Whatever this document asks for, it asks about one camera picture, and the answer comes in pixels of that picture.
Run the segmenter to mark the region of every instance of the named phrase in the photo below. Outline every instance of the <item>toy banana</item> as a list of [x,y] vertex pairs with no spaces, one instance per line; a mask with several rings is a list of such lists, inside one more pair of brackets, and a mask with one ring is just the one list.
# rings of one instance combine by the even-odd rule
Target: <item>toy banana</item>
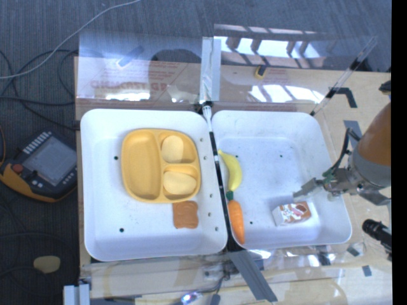
[[229,171],[228,190],[234,191],[239,187],[240,183],[242,183],[242,169],[240,163],[236,157],[231,154],[226,154],[220,149],[217,153],[221,155]]

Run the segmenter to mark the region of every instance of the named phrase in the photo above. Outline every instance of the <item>yellow plate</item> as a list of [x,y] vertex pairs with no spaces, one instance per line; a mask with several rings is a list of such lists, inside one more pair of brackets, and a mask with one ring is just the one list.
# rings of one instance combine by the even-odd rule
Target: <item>yellow plate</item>
[[188,200],[201,184],[194,142],[184,133],[166,129],[130,132],[121,146],[121,174],[127,192],[150,203]]

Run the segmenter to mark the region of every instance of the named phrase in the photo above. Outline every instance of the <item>white tray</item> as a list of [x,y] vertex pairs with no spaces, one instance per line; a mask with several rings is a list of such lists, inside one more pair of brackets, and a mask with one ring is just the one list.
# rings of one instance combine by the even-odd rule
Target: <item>white tray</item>
[[[293,192],[332,164],[318,122],[300,112],[220,111],[212,118],[217,147],[238,155],[243,171],[234,192],[244,213],[248,249],[345,243],[352,225],[343,198],[328,200],[324,190],[304,199],[312,218],[276,226],[272,210],[293,202]],[[223,184],[227,170],[221,161]]]
[[[176,229],[172,204],[131,197],[122,182],[123,138],[138,128],[179,130],[194,141],[200,158],[201,188],[196,229]],[[187,111],[96,109],[81,120],[85,246],[100,261],[215,254],[227,241],[208,128]]]

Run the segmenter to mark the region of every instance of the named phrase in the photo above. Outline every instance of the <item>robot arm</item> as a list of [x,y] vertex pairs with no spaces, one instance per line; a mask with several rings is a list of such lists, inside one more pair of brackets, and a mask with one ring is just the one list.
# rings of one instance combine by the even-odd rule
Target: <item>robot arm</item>
[[[351,152],[347,149],[349,136],[357,140]],[[344,155],[349,155],[347,165],[340,168]],[[364,135],[359,138],[351,129],[345,134],[345,140],[338,161],[322,174],[321,180],[313,178],[293,194],[294,200],[309,195],[316,189],[323,188],[330,197],[342,193],[359,195],[377,206],[386,205],[389,209],[390,225],[372,219],[366,220],[362,229],[372,238],[380,240],[391,260],[391,198],[380,190],[391,186],[391,102],[374,118]]]

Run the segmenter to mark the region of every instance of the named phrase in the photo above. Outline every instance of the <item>toy carrot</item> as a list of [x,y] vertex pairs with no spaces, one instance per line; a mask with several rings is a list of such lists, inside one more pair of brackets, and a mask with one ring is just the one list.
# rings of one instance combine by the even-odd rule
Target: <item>toy carrot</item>
[[236,239],[240,244],[244,244],[244,222],[243,211],[240,203],[233,199],[233,191],[226,193],[228,198],[228,210],[231,227],[235,233]]

